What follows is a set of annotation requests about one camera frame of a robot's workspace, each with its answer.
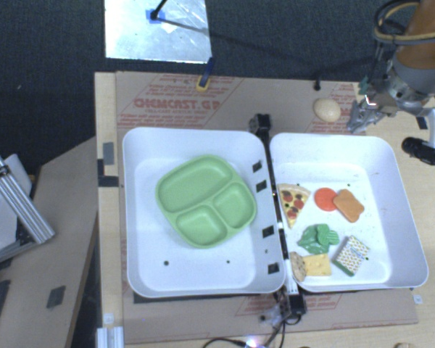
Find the green divided plate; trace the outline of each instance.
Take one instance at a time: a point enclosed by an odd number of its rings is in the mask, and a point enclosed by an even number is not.
[[[256,201],[239,174],[210,154],[164,175],[156,187],[156,200],[182,238],[203,249],[229,239],[256,215]]]

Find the tomato slice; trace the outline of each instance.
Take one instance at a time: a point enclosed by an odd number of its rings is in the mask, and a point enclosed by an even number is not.
[[[327,187],[319,188],[314,194],[314,201],[320,209],[326,212],[332,212],[336,209],[334,204],[335,196],[336,192],[333,189]]]

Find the patterned box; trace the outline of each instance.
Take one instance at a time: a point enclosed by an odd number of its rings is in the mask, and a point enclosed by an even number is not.
[[[367,259],[369,248],[354,236],[350,236],[340,253],[333,260],[334,265],[343,270],[348,276],[354,276]]]

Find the silver sheet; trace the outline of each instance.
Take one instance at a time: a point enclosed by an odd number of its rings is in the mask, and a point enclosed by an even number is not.
[[[106,57],[206,63],[212,56],[204,0],[168,0],[152,22],[149,11],[161,0],[104,0]]]

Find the pizza slice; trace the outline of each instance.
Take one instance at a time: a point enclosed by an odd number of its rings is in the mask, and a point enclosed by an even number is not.
[[[278,193],[283,213],[289,227],[293,228],[311,192],[295,184],[283,183],[278,185]]]

